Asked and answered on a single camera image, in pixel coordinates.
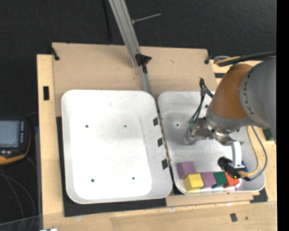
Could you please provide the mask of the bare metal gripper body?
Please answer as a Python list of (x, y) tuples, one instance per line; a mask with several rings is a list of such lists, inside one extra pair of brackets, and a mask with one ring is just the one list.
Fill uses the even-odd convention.
[(196, 121), (189, 121), (191, 136), (201, 136), (201, 140), (215, 139), (223, 146), (228, 146), (236, 140), (230, 137), (230, 130), (223, 129), (210, 118), (198, 118)]

